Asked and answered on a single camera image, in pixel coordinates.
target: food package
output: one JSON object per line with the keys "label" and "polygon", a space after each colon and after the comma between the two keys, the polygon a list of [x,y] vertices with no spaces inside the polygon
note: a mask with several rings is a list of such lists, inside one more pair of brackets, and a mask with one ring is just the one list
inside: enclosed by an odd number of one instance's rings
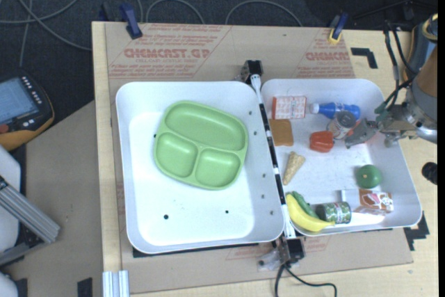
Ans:
{"label": "food package", "polygon": [[272,99],[272,119],[301,119],[305,117],[306,97],[280,95]]}
{"label": "food package", "polygon": [[370,189],[342,190],[342,199],[348,201],[353,212],[384,216],[394,210],[392,193]]}

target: banana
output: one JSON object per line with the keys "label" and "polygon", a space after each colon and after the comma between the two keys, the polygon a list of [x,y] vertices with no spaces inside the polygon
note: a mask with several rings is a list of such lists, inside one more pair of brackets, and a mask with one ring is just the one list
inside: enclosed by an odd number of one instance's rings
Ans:
{"label": "banana", "polygon": [[335,225],[335,222],[325,222],[307,214],[291,193],[286,194],[286,203],[291,220],[303,229],[310,232],[319,232],[325,227]]}

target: cardboard sheet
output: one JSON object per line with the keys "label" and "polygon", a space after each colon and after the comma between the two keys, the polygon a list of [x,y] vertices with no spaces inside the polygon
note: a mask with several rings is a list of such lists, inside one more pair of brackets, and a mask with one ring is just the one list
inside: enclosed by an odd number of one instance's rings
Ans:
{"label": "cardboard sheet", "polygon": [[72,114],[26,146],[26,196],[60,226],[55,243],[8,265],[27,280],[28,297],[78,297],[78,283],[101,295],[102,236],[95,103]]}
{"label": "cardboard sheet", "polygon": [[[140,28],[144,35],[136,40],[128,36],[125,24],[107,23],[105,28],[122,267],[129,271],[131,293],[274,278],[276,271],[259,271],[257,266],[258,257],[272,248],[269,243],[134,257],[125,226],[115,95],[130,81],[236,80],[247,60],[261,60],[263,82],[354,78],[344,41],[331,45],[330,30],[319,28],[177,24]],[[294,267],[300,275],[412,262],[402,229],[303,240],[307,256]]]}

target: canned food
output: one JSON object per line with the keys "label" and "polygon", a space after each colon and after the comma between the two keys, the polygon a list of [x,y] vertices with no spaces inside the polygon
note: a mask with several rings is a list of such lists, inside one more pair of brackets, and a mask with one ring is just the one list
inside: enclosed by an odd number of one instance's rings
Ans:
{"label": "canned food", "polygon": [[350,111],[339,111],[327,125],[327,130],[332,132],[336,140],[341,140],[355,126],[356,119]]}
{"label": "canned food", "polygon": [[315,212],[321,220],[336,224],[347,224],[352,217],[350,205],[347,202],[319,204],[315,208]]}

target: blue bottle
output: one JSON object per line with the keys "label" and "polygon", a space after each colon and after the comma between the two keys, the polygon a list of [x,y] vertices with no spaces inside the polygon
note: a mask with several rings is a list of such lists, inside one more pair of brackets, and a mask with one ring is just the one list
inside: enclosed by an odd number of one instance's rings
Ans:
{"label": "blue bottle", "polygon": [[324,104],[313,103],[310,105],[309,110],[313,114],[317,113],[323,114],[329,119],[333,119],[335,113],[339,111],[350,111],[352,114],[354,114],[357,120],[360,119],[360,108],[354,104],[348,105],[348,104],[334,103],[334,102],[324,103]]}

